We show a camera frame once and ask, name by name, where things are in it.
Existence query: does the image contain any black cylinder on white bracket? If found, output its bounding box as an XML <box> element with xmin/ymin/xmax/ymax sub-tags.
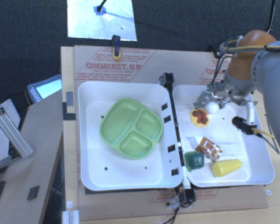
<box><xmin>231</xmin><ymin>101</ymin><xmax>258</xmax><ymax>135</ymax></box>

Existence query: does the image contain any yellow pizza slice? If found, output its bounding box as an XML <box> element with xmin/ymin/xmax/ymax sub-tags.
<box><xmin>189</xmin><ymin>108</ymin><xmax>211</xmax><ymax>129</ymax></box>

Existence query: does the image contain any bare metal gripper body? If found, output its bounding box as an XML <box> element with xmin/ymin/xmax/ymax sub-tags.
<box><xmin>210</xmin><ymin>82</ymin><xmax>252</xmax><ymax>104</ymax></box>

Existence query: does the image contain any brown cardboard board red print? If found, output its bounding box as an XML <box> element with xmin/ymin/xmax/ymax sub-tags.
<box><xmin>74</xmin><ymin>45</ymin><xmax>269</xmax><ymax>221</ymax></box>

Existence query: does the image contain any white egg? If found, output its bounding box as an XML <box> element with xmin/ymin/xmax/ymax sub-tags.
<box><xmin>205</xmin><ymin>101</ymin><xmax>220</xmax><ymax>114</ymax></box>

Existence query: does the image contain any thin black and white rod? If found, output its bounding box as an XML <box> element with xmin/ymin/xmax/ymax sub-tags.
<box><xmin>166</xmin><ymin>83</ymin><xmax>190</xmax><ymax>189</ymax></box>

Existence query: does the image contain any orange and white carton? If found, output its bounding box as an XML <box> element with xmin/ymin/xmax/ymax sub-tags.
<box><xmin>195</xmin><ymin>136</ymin><xmax>224</xmax><ymax>163</ymax></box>

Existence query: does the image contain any white plastic tray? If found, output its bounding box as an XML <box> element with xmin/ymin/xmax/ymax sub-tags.
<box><xmin>77</xmin><ymin>80</ymin><xmax>185</xmax><ymax>192</ymax></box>
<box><xmin>172</xmin><ymin>84</ymin><xmax>276</xmax><ymax>188</ymax></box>

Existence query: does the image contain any green divided plate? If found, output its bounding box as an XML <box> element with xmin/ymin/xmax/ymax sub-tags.
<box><xmin>98</xmin><ymin>98</ymin><xmax>164</xmax><ymax>161</ymax></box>

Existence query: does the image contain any dark green bell pepper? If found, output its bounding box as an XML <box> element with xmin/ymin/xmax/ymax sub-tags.
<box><xmin>184</xmin><ymin>151</ymin><xmax>205</xmax><ymax>173</ymax></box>

